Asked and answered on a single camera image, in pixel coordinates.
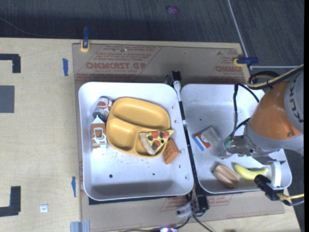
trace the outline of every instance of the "purple object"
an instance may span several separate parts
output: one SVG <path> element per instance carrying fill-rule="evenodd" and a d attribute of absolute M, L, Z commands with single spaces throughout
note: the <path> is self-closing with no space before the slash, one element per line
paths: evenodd
<path fill-rule="evenodd" d="M 176 14 L 178 14 L 180 12 L 180 10 L 177 8 L 177 7 L 174 7 L 174 6 L 170 6 L 170 7 L 168 7 L 168 13 L 170 14 L 170 15 L 176 15 Z"/>

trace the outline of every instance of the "gray square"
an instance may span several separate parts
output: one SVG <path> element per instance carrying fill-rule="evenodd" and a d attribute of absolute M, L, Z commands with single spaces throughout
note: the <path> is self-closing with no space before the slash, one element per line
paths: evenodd
<path fill-rule="evenodd" d="M 14 113 L 15 86 L 0 85 L 0 113 Z"/>

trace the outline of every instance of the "yellow plate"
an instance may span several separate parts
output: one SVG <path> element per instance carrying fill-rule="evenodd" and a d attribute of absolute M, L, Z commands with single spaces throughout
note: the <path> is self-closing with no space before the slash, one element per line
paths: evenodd
<path fill-rule="evenodd" d="M 110 110 L 106 123 L 108 143 L 122 152 L 145 158 L 161 155 L 166 144 L 153 156 L 149 155 L 140 141 L 140 132 L 170 129 L 167 111 L 148 101 L 123 97 L 117 99 Z"/>

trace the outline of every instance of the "soda can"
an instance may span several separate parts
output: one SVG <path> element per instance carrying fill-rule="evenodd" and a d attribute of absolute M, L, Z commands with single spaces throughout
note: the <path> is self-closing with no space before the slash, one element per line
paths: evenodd
<path fill-rule="evenodd" d="M 100 97 L 92 116 L 94 118 L 98 116 L 100 119 L 106 122 L 108 114 L 110 113 L 111 106 L 112 106 L 112 101 L 110 99 L 106 97 Z"/>

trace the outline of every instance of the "white tray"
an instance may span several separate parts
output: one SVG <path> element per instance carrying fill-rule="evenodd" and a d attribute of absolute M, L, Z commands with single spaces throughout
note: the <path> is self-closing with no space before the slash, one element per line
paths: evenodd
<path fill-rule="evenodd" d="M 189 84 L 181 90 L 184 114 L 188 125 L 190 144 L 194 154 L 197 175 L 201 186 L 205 191 L 213 194 L 233 193 L 259 190 L 253 181 L 240 180 L 235 189 L 226 188 L 212 174 L 213 168 L 218 164 L 224 164 L 233 171 L 233 163 L 238 163 L 246 168 L 262 168 L 259 162 L 252 157 L 239 157 L 237 154 L 227 159 L 220 159 L 216 156 L 216 149 L 201 151 L 193 137 L 212 126 L 219 136 L 224 139 L 227 137 L 234 126 L 234 105 L 233 105 L 234 85 L 206 85 L 206 84 Z M 261 98 L 264 92 L 255 91 L 255 94 Z M 257 102 L 253 96 L 239 87 L 237 94 L 237 105 L 239 112 L 239 123 L 247 119 L 254 112 Z M 243 127 L 240 128 L 236 135 L 243 134 Z M 291 171 L 286 160 L 284 151 L 269 155 L 273 159 L 285 161 L 281 165 L 282 180 L 281 186 L 288 187 L 292 181 Z"/>
<path fill-rule="evenodd" d="M 84 190 L 97 201 L 177 196 L 193 188 L 193 175 L 183 130 L 181 113 L 175 90 L 165 84 L 100 83 L 90 82 L 79 89 L 79 107 L 82 132 Z M 173 138 L 181 151 L 169 165 L 163 156 L 141 158 L 113 149 L 105 154 L 92 150 L 90 124 L 92 113 L 100 96 L 112 101 L 133 97 L 162 106 L 169 114 Z"/>

